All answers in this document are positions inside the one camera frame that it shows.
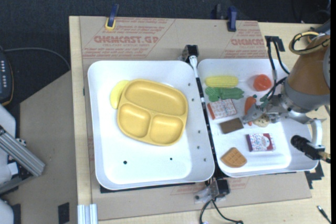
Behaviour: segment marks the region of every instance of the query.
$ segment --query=white tray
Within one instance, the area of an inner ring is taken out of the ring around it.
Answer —
[[[121,80],[148,79],[182,91],[188,116],[172,146],[146,144],[124,135],[109,96]],[[98,61],[88,71],[96,177],[105,188],[204,182],[215,165],[193,69],[181,61]]]
[[[278,72],[278,80],[287,74],[282,70],[279,61],[274,60]],[[219,124],[234,118],[242,118],[244,115],[245,100],[248,96],[257,94],[259,99],[267,91],[257,92],[253,89],[253,80],[259,74],[266,74],[272,80],[271,66],[268,59],[206,59],[199,63],[198,73],[205,91],[205,78],[210,76],[230,75],[239,79],[237,87],[241,88],[244,98],[233,100],[237,110],[236,115],[209,122],[213,136],[217,161],[223,173],[231,177],[252,176],[261,174],[285,173],[299,170],[314,169],[318,161],[307,158],[290,144],[290,139],[298,134],[311,140],[311,134],[307,125],[291,119],[282,120],[276,124],[269,124],[262,128],[256,125],[244,125],[244,128],[229,134],[223,134]],[[250,152],[246,141],[247,134],[271,133],[274,138],[275,150],[271,152]],[[221,157],[232,147],[236,147],[247,159],[247,164],[240,168],[231,168],[221,161]]]

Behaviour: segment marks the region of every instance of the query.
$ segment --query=yellow corn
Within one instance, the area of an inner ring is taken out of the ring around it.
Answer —
[[[208,87],[232,88],[238,84],[238,78],[234,76],[213,76],[205,79]]]

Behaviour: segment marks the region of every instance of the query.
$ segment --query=divided yellow plate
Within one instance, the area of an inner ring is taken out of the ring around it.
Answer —
[[[121,131],[136,140],[169,146],[182,136],[188,115],[184,94],[162,83],[137,79],[124,88],[118,105]]]

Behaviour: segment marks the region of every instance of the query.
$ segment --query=table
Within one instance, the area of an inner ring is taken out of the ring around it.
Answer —
[[[92,203],[92,195],[90,188],[85,100],[83,96],[83,69],[79,17],[70,16],[69,26],[78,204],[89,205]],[[291,38],[295,34],[307,31],[310,26],[314,25],[259,23],[263,36],[279,36],[285,45],[289,44]],[[296,58],[297,56],[289,53],[287,50],[283,55],[282,60],[287,67],[291,69]],[[324,109],[319,109],[319,111],[313,112],[312,116],[315,118],[327,118],[323,124],[323,144],[326,146],[326,151],[330,152],[330,118],[328,118]],[[320,205],[324,208],[327,214],[331,215],[331,176],[330,165],[322,163],[322,168],[325,177],[323,180],[313,183],[314,189],[311,191],[311,199],[230,207],[223,209],[223,214],[229,218],[242,219],[244,220],[244,223],[323,223],[325,220],[318,212],[316,206]],[[198,223],[198,215],[199,211],[188,211],[138,217],[137,219],[123,218],[117,220],[105,220],[100,221],[100,223]],[[210,223],[223,223],[223,219],[214,209],[207,210],[204,213],[203,219]]]

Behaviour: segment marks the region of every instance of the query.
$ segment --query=carrot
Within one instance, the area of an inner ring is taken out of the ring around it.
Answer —
[[[247,111],[257,102],[257,99],[254,96],[249,96],[246,98],[245,101],[245,115],[247,114]]]

